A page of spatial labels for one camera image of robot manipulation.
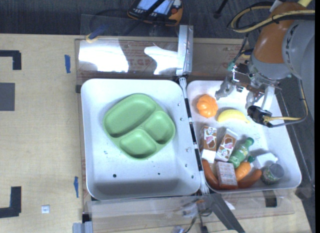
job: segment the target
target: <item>brown sausage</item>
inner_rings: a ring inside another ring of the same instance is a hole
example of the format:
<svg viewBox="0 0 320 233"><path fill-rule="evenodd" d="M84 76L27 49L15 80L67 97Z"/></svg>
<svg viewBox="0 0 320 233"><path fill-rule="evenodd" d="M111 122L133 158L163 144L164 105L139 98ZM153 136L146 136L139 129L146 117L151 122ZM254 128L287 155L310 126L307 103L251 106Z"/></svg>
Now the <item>brown sausage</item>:
<svg viewBox="0 0 320 233"><path fill-rule="evenodd" d="M254 170L252 175L238 181L238 187L240 189L250 188L253 184L255 184L260 179L261 175L262 175L262 171L260 169Z"/></svg>
<svg viewBox="0 0 320 233"><path fill-rule="evenodd" d="M203 167L206 182L210 185L210 187L216 190L221 190L219 186L219 181L217 177L214 175L214 173L212 172L209 162L207 160L202 159L202 167Z"/></svg>

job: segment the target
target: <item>green plate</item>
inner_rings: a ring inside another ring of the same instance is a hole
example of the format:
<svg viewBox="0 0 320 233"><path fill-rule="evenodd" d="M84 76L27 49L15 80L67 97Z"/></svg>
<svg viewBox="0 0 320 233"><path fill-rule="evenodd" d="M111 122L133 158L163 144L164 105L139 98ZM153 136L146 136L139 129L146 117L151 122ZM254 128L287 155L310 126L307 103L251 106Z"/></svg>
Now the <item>green plate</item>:
<svg viewBox="0 0 320 233"><path fill-rule="evenodd" d="M112 142L128 157L147 159L175 136L172 119L150 96L132 94L109 109L103 129Z"/></svg>

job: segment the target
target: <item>carrot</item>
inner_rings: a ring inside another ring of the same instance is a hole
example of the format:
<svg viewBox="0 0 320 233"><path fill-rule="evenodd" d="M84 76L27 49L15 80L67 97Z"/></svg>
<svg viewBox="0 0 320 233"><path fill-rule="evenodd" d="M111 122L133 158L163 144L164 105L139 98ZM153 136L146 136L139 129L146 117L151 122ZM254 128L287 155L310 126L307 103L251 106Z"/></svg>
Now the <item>carrot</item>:
<svg viewBox="0 0 320 233"><path fill-rule="evenodd" d="M262 171L260 169L254 170L252 175L238 182L238 187L240 189L250 188L253 184L255 184L260 179L261 175L262 175Z"/></svg>
<svg viewBox="0 0 320 233"><path fill-rule="evenodd" d="M234 170L236 181L241 181L251 170L249 162L241 162L240 165Z"/></svg>
<svg viewBox="0 0 320 233"><path fill-rule="evenodd" d="M213 189L220 190L219 181L217 177L212 172L209 162L205 159L202 159L202 167L204 171L204 176L207 181L207 183L212 187Z"/></svg>

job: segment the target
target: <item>device screen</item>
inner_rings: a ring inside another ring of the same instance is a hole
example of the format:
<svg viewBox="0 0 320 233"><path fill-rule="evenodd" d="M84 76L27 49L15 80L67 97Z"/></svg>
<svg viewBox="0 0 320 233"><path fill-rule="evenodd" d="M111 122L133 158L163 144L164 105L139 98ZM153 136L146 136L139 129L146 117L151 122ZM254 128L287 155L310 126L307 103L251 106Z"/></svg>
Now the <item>device screen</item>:
<svg viewBox="0 0 320 233"><path fill-rule="evenodd" d="M148 10L158 0L141 0L137 5L138 9ZM174 0L165 0L155 10L155 13L166 15L173 4Z"/></svg>

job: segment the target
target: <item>dark background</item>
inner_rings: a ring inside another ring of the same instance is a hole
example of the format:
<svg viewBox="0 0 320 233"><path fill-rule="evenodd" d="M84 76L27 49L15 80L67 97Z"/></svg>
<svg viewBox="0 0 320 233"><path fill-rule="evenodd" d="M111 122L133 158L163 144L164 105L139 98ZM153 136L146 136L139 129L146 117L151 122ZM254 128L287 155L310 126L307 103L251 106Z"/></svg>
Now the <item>dark background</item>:
<svg viewBox="0 0 320 233"><path fill-rule="evenodd" d="M243 34L226 28L228 22L241 10L258 2L274 0L229 0L221 12L221 17L214 18L223 0L182 0L182 24L194 25L196 38L243 38ZM133 0L0 0L0 33L10 34L50 34L80 35L82 15L95 15L104 11L102 16L126 18L126 10ZM315 0L309 5L315 9ZM268 16L262 12L252 13L247 21L258 21ZM258 32L250 35L253 47ZM298 102L297 81L285 79L282 93L286 108L292 117L303 115ZM309 116L306 121L288 126L292 145L302 173L302 183L296 194L302 199L311 229L315 232L315 122Z"/></svg>

